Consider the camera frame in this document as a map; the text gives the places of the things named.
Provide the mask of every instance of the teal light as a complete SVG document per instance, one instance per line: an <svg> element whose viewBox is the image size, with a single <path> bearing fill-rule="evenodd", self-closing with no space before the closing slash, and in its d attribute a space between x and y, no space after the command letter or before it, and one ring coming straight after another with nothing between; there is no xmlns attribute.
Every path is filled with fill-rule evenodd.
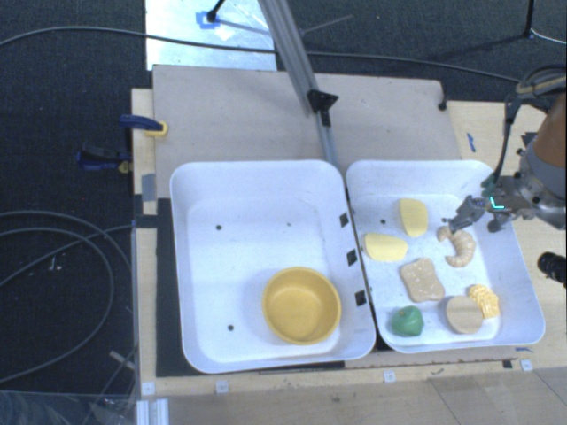
<svg viewBox="0 0 567 425"><path fill-rule="evenodd" d="M497 205L494 201L494 197L490 197L490 204L493 206L494 209L504 209L506 206Z"/></svg>

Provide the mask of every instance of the black floor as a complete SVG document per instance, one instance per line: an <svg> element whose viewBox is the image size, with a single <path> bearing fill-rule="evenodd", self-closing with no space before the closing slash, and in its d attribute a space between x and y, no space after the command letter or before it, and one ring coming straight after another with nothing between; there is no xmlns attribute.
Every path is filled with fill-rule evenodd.
<svg viewBox="0 0 567 425"><path fill-rule="evenodd" d="M522 37L528 0L289 0L303 29L353 15L305 35L308 50L371 53L521 78L565 62L565 46ZM533 27L564 40L567 0L538 0ZM0 0L0 40L43 27L91 25L144 31L144 0ZM384 60L312 58L317 72L440 80L451 99L501 101L514 83L433 66ZM131 178L85 172L74 156L83 142L126 151L118 118L132 88L151 86L144 42L100 33L51 33L0 44L0 213L49 210L101 228L129 224ZM0 219L0 232L50 227L91 233L76 222L38 215ZM129 234L116 234L129 254ZM0 282L71 239L32 232L0 240ZM98 393L118 367L108 354L133 345L130 274L117 251L97 242L113 268L108 320L79 351L0 389ZM95 328L106 307L104 262L90 247L69 249L0 287L0 381L57 357ZM109 391L128 389L125 370Z"/></svg>

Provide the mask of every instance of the gray tape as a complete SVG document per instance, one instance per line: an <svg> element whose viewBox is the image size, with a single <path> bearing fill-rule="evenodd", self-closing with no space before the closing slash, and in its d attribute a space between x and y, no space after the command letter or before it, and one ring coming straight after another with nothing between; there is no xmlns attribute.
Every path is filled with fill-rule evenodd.
<svg viewBox="0 0 567 425"><path fill-rule="evenodd" d="M156 175L145 174L142 176L142 201L152 202L156 199Z"/></svg>

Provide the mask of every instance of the white tray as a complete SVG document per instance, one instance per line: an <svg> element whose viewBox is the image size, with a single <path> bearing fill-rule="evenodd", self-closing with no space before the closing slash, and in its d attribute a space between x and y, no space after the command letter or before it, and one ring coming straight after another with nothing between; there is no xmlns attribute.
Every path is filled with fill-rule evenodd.
<svg viewBox="0 0 567 425"><path fill-rule="evenodd" d="M454 248L448 240L437 240L438 228L446 225L442 219L454 217L467 195L480 197L480 183L491 172L489 166L472 160L359 161L348 169L346 182L359 240L368 232L376 232L401 237L409 245L408 254L400 262L377 262L362 255L380 335L394 350L427 352L533 344L543 336L545 321L511 224L490 233L486 224L492 216L486 213L466 228L477 241L477 249L463 268L447 264L445 256L454 255ZM429 227L424 236L410 238L404 232L400 198L416 198L426 204ZM400 279L400 266L421 257L433 261L445 287L444 300L414 304L409 298ZM499 296L501 316L484 320L474 335L455 334L445 318L445 303L452 296L467 294L474 283L488 286ZM425 326L420 336L403 337L392 332L392 314L406 305L416 305L423 314Z"/></svg>
<svg viewBox="0 0 567 425"><path fill-rule="evenodd" d="M349 212L336 168L319 160L192 163L175 170L170 188L183 351L192 366L221 373L370 352L376 329L369 303L355 298L364 277L360 261L347 260L356 240L350 221L341 222ZM288 344L264 321L268 280L293 266L326 275L341 298L338 328L319 344Z"/></svg>

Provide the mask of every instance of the black bracket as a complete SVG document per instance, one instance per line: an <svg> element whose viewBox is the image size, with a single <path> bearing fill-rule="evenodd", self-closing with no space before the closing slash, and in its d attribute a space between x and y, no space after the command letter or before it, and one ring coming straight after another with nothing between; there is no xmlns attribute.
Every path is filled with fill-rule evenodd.
<svg viewBox="0 0 567 425"><path fill-rule="evenodd" d="M311 104L311 110L315 113L321 113L322 124L330 128L329 109L337 102L338 96L324 93L318 89L310 89L307 93L307 99Z"/></svg>

